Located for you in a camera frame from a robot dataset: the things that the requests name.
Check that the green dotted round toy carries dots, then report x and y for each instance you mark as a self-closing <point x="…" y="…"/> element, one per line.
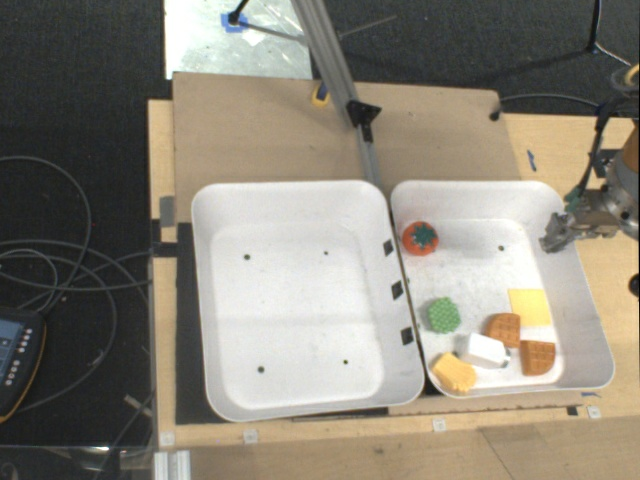
<point x="443" y="315"/>

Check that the yellow cheese slice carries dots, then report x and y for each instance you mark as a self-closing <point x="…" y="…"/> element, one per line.
<point x="530" y="307"/>

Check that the white small bottle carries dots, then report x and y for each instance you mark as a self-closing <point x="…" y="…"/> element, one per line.
<point x="484" y="350"/>

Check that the yellow toy fries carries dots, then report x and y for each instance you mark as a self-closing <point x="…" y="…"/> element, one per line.
<point x="454" y="373"/>

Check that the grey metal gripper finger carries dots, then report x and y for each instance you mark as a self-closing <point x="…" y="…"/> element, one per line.
<point x="561" y="219"/>
<point x="549" y="240"/>

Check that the white plastic tray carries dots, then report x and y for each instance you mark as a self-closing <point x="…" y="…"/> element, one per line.
<point x="295" y="308"/>
<point x="480" y="273"/>

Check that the orange tomato with green top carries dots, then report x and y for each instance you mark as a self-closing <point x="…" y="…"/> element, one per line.
<point x="420" y="238"/>

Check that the brown cardboard board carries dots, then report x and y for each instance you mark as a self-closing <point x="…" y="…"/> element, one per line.
<point x="260" y="138"/>

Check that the brown waffle piece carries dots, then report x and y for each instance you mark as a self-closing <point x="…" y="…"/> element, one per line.
<point x="537" y="357"/>
<point x="504" y="329"/>

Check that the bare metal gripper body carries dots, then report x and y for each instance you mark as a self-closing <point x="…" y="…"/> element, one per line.
<point x="602" y="217"/>

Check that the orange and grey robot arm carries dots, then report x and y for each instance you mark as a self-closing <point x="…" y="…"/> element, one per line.
<point x="633" y="160"/>

